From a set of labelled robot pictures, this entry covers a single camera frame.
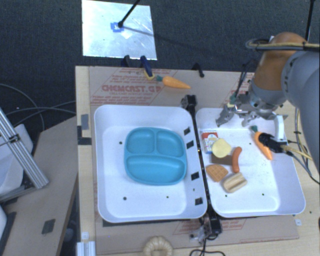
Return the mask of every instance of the orange carrot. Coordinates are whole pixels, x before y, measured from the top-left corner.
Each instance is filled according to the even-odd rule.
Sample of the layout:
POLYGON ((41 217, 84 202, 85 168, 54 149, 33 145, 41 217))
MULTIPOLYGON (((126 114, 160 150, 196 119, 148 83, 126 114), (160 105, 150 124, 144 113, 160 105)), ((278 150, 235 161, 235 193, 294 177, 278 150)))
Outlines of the orange carrot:
POLYGON ((162 78, 162 82, 165 86, 173 87, 173 88, 180 88, 180 89, 190 89, 191 87, 187 85, 185 82, 182 82, 176 78, 171 76, 164 76, 162 78))
POLYGON ((238 172, 240 172, 240 168, 239 168, 239 155, 242 152, 242 148, 240 146, 237 146, 233 153, 232 153, 232 171, 236 174, 238 172))
POLYGON ((261 131, 257 131, 255 134, 254 134, 254 141, 256 143, 256 145, 259 147, 259 149, 262 151, 262 153, 266 156, 267 159, 269 160, 272 160, 272 153, 270 151, 270 149, 263 145, 260 141, 259 141, 259 136, 260 134, 262 134, 261 131))

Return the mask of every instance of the blue divided plate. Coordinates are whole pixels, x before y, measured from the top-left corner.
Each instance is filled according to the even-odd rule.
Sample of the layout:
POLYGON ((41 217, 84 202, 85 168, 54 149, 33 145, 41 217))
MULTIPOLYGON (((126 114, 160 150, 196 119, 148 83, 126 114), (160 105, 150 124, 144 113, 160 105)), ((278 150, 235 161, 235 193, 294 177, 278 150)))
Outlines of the blue divided plate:
POLYGON ((187 172, 184 141, 167 129, 133 129, 125 140, 124 166, 136 182, 150 185, 174 185, 187 172))

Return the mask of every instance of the white tray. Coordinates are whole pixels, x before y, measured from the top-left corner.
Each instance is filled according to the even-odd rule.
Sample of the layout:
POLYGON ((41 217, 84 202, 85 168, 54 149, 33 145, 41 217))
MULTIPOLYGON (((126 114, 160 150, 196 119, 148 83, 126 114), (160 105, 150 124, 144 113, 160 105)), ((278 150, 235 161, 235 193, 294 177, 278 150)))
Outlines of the white tray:
POLYGON ((190 114, 180 107, 103 105, 94 113, 98 210, 111 223, 196 219, 207 210, 197 142, 190 114), (124 146, 138 127, 168 129, 186 147, 187 170, 175 185, 156 186, 128 177, 124 146), (194 146, 187 149, 186 144, 194 146), (198 176, 192 180, 192 174, 198 176))
MULTIPOLYGON (((273 160, 267 160, 256 146, 249 126, 242 127, 243 119, 237 115, 217 127, 215 120, 221 111, 220 108, 202 108, 197 112, 199 138, 202 131, 210 129, 217 131, 218 137, 225 139, 233 148, 241 147, 239 167, 248 183, 234 193, 227 193, 222 187, 223 180, 214 182, 207 176, 214 210, 226 218, 301 213, 306 201, 292 157, 274 153, 273 160)), ((261 132, 275 134, 273 121, 257 118, 250 122, 250 126, 253 125, 257 125, 261 132)), ((200 144, 204 166, 212 164, 212 155, 204 153, 202 141, 200 144)), ((232 174, 231 166, 223 166, 229 171, 227 178, 232 174)))

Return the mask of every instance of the black wire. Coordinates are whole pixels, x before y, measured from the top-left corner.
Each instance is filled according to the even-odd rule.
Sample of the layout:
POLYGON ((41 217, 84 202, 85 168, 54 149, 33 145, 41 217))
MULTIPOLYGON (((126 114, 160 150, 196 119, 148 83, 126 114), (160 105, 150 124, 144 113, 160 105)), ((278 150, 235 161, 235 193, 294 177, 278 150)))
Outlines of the black wire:
POLYGON ((216 238, 218 237, 217 235, 215 235, 214 237, 211 238, 212 235, 209 235, 206 239, 209 241, 213 241, 216 240, 216 238))
MULTIPOLYGON (((7 85, 7 84, 4 84, 4 83, 0 83, 0 87, 5 87, 5 88, 8 88, 10 90, 13 90, 13 91, 16 91, 18 93, 20 93, 21 95, 23 95, 24 97, 26 97, 34 107, 38 107, 38 105, 26 94, 24 93, 23 91, 17 89, 17 88, 14 88, 13 86, 10 86, 10 85, 7 85)), ((40 111, 38 111, 39 115, 40 115, 40 118, 41 118, 41 122, 42 122, 42 130, 44 131, 45 130, 45 121, 44 121, 44 117, 42 116, 42 114, 40 113, 40 111)))
POLYGON ((315 182, 317 183, 318 185, 320 185, 320 182, 317 181, 316 179, 314 179, 314 177, 312 176, 309 168, 307 166, 305 166, 297 156, 295 156, 291 151, 287 151, 285 154, 287 154, 288 156, 290 157, 293 157, 295 160, 297 160, 297 162, 306 170, 306 172, 309 174, 309 177, 315 182))
MULTIPOLYGON (((52 106, 52 108, 62 107, 62 106, 65 106, 65 105, 73 104, 73 103, 75 103, 75 102, 76 102, 75 100, 73 100, 73 101, 68 101, 68 102, 65 102, 65 103, 62 103, 62 104, 54 105, 54 106, 52 106)), ((45 112, 45 111, 48 111, 48 110, 47 110, 47 109, 44 109, 44 110, 41 110, 41 111, 39 111, 39 112, 30 114, 30 115, 28 115, 27 117, 25 117, 24 119, 22 119, 22 120, 20 120, 19 122, 15 123, 13 126, 17 126, 17 125, 21 124, 22 122, 24 122, 25 120, 28 120, 28 119, 32 118, 33 116, 38 115, 39 113, 42 113, 42 112, 45 112)))
POLYGON ((309 15, 308 15, 308 21, 306 23, 305 37, 304 37, 304 39, 306 41, 309 41, 310 25, 311 25, 312 13, 313 13, 313 10, 314 10, 314 3, 315 3, 315 0, 310 0, 309 15))
MULTIPOLYGON (((298 142, 296 142, 296 141, 292 141, 292 140, 287 140, 287 142, 288 143, 295 143, 295 144, 298 144, 298 142)), ((302 147, 304 147, 304 149, 305 149, 305 151, 308 153, 308 149, 307 149, 307 147, 305 146, 305 145, 302 145, 302 147)), ((308 158, 306 158, 305 159, 305 167, 307 168, 307 169, 309 169, 309 162, 308 162, 308 158)), ((315 182, 315 183, 317 183, 318 185, 320 185, 320 182, 319 181, 317 181, 314 177, 312 177, 312 176, 310 176, 309 175, 309 177, 315 182)))
POLYGON ((38 106, 38 107, 27 107, 27 108, 17 109, 15 111, 6 113, 6 116, 9 116, 9 115, 12 115, 12 114, 15 114, 15 113, 19 113, 19 112, 23 112, 23 111, 30 111, 30 110, 38 110, 38 111, 39 110, 45 110, 45 111, 52 110, 52 111, 66 112, 66 113, 70 113, 70 114, 73 114, 73 115, 76 114, 76 112, 73 112, 73 111, 70 111, 70 110, 66 110, 66 109, 62 109, 62 108, 56 108, 56 107, 53 107, 53 106, 38 106))
POLYGON ((244 82, 245 79, 246 79, 247 73, 248 73, 249 68, 250 68, 250 64, 251 64, 252 62, 255 62, 255 61, 256 61, 256 60, 252 58, 252 59, 250 59, 249 61, 247 61, 246 63, 244 63, 244 64, 242 65, 243 68, 242 68, 242 71, 241 71, 241 74, 240 74, 238 86, 237 86, 237 88, 236 88, 236 90, 235 90, 235 92, 234 92, 234 97, 237 97, 237 96, 238 96, 240 87, 241 87, 241 85, 243 84, 243 82, 244 82))
POLYGON ((207 240, 209 241, 213 241, 217 238, 218 236, 216 236, 214 239, 212 238, 206 238, 203 242, 203 247, 202 249, 194 249, 190 252, 189 256, 192 256, 193 253, 195 252, 200 252, 200 254, 198 256, 205 256, 205 254, 222 254, 223 256, 226 256, 222 251, 216 250, 216 251, 206 251, 206 244, 207 244, 207 240))

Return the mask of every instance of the wooden table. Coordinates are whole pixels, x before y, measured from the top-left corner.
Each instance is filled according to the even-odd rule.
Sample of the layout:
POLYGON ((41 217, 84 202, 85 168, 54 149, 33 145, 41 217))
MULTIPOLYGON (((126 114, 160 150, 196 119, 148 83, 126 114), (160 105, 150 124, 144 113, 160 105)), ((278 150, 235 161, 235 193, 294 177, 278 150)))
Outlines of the wooden table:
POLYGON ((16 213, 4 256, 60 255, 78 187, 76 124, 73 117, 40 134, 34 160, 49 184, 3 207, 16 213), (52 231, 42 234, 47 221, 52 231))
MULTIPOLYGON (((88 127, 82 129, 81 136, 91 138, 91 107, 90 107, 90 68, 86 66, 76 67, 76 101, 77 101, 77 125, 81 127, 83 117, 88 118, 88 127)), ((198 99, 198 107, 219 107, 217 104, 211 106, 212 102, 219 101, 223 103, 228 98, 228 93, 235 86, 239 73, 237 72, 204 72, 206 79, 201 79, 197 72, 180 70, 177 78, 183 78, 191 84, 192 90, 187 94, 195 94, 198 99), (219 90, 225 97, 216 97, 215 91, 219 90)), ((175 91, 163 97, 161 103, 157 100, 152 101, 152 104, 164 106, 178 106, 181 100, 181 93, 175 91)), ((289 140, 295 141, 294 130, 294 107, 288 102, 282 108, 277 110, 278 114, 287 114, 289 117, 285 120, 285 132, 289 140)), ((82 144, 78 146, 78 177, 79 177, 79 200, 80 200, 80 229, 81 242, 87 243, 95 241, 95 210, 94 210, 94 185, 93 185, 93 158, 92 147, 90 144, 82 144)), ((295 162, 298 177, 305 196, 306 207, 303 213, 295 216, 297 223, 301 225, 297 227, 299 239, 281 240, 269 242, 255 242, 246 244, 219 245, 207 246, 207 251, 222 251, 227 256, 283 256, 283 255, 319 255, 319 217, 320 217, 320 195, 319 185, 312 181, 306 171, 295 162)), ((310 164, 313 176, 319 180, 318 172, 313 165, 310 164)), ((175 249, 175 256, 189 255, 191 249, 175 249)), ((141 252, 117 254, 117 256, 141 256, 141 252)))

